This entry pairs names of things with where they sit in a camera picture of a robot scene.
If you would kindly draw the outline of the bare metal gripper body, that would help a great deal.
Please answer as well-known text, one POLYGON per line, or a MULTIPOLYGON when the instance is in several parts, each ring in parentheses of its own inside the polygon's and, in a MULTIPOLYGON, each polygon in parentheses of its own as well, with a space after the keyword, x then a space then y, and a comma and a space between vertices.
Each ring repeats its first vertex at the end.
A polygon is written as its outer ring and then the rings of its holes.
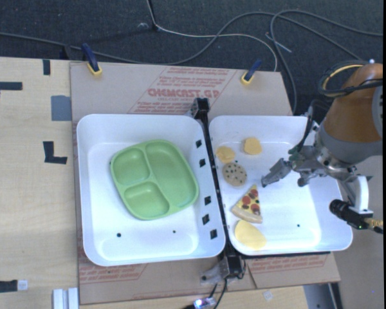
POLYGON ((299 173, 310 171, 312 178, 330 176, 346 180, 354 175, 355 167, 339 160, 327 148, 317 145, 296 146, 289 151, 292 169, 299 173))

